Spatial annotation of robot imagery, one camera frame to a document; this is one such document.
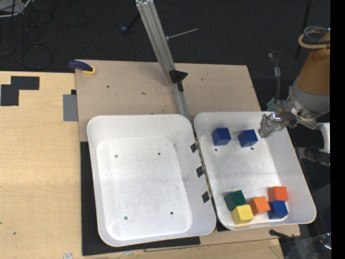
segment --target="black clip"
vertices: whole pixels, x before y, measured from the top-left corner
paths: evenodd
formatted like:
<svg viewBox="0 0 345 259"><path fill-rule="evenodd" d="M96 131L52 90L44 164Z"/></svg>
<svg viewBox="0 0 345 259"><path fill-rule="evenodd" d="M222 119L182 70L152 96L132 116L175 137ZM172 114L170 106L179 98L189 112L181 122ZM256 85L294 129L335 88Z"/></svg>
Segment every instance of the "black clip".
<svg viewBox="0 0 345 259"><path fill-rule="evenodd" d="M172 83L177 84L178 90L183 91L182 80L187 77L188 73L178 70L170 70L169 75Z"/></svg>

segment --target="yellow cube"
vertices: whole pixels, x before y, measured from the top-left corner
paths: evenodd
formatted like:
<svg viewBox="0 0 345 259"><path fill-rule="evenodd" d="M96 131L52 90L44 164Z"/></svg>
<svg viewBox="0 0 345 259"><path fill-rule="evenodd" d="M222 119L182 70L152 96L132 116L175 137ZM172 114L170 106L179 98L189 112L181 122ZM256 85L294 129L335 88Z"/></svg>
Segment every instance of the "yellow cube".
<svg viewBox="0 0 345 259"><path fill-rule="evenodd" d="M231 211L231 214L235 225L249 223L254 219L254 215L250 205L236 206Z"/></svg>

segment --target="colored block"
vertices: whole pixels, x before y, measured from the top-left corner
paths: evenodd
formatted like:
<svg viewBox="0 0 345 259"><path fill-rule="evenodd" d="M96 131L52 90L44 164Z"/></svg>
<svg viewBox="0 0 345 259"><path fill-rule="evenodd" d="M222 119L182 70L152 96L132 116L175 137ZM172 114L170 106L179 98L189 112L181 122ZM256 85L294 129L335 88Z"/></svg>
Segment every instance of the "colored block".
<svg viewBox="0 0 345 259"><path fill-rule="evenodd" d="M224 197L224 200L229 211L234 209L236 206L247 204L241 190L228 193L228 195Z"/></svg>
<svg viewBox="0 0 345 259"><path fill-rule="evenodd" d="M271 210L268 201L265 196L255 197L249 203L252 208L253 215L261 215L269 210Z"/></svg>
<svg viewBox="0 0 345 259"><path fill-rule="evenodd" d="M270 208L271 210L267 212L270 220L279 220L288 215L285 201L272 201Z"/></svg>
<svg viewBox="0 0 345 259"><path fill-rule="evenodd" d="M239 134L238 140L241 144L241 147L244 148L253 146L256 142L258 142L258 137L255 133L255 130L248 129Z"/></svg>
<svg viewBox="0 0 345 259"><path fill-rule="evenodd" d="M217 128L212 132L212 139L215 146L223 146L230 142L231 136L227 127Z"/></svg>
<svg viewBox="0 0 345 259"><path fill-rule="evenodd" d="M235 225L249 223L253 220L254 215L250 205L240 205L231 211L231 215Z"/></svg>
<svg viewBox="0 0 345 259"><path fill-rule="evenodd" d="M288 201L289 196L285 186L274 186L267 191L269 201Z"/></svg>

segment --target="aluminum extrusion bar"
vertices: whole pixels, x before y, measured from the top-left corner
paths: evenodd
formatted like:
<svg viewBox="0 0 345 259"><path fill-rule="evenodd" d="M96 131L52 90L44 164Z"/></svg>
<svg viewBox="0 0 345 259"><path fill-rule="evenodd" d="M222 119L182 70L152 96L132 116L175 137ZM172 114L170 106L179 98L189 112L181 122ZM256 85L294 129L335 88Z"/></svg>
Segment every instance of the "aluminum extrusion bar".
<svg viewBox="0 0 345 259"><path fill-rule="evenodd" d="M168 83L174 88L178 110L181 115L190 120L184 93L183 91L180 91L177 84L173 84L170 79L169 71L175 70L175 64L169 50L167 39L165 38L165 34L163 32L154 1L136 0L136 6L140 13L141 19L151 41L157 60L161 66L161 69L166 79L168 80Z"/></svg>

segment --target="white tray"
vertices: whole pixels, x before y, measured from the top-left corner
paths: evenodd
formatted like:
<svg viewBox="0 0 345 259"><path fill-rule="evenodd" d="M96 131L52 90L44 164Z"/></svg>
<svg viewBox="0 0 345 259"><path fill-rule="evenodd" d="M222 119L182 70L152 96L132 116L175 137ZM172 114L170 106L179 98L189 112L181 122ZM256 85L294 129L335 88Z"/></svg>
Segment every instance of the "white tray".
<svg viewBox="0 0 345 259"><path fill-rule="evenodd" d="M195 130L202 151L206 173L215 200L220 222L232 230L274 226L279 224L311 223L316 217L312 196L306 184L287 129L268 138L258 134L262 115L269 112L210 112L194 119ZM225 146L214 146L212 132L227 127L231 141ZM242 148L237 136L254 129L258 142ZM255 216L245 225L235 225L224 196L242 190L246 201L266 196L273 186L286 186L289 215L282 220L270 220L268 214Z"/></svg>
<svg viewBox="0 0 345 259"><path fill-rule="evenodd" d="M213 231L191 123L178 114L98 116L87 126L100 237L126 246Z"/></svg>

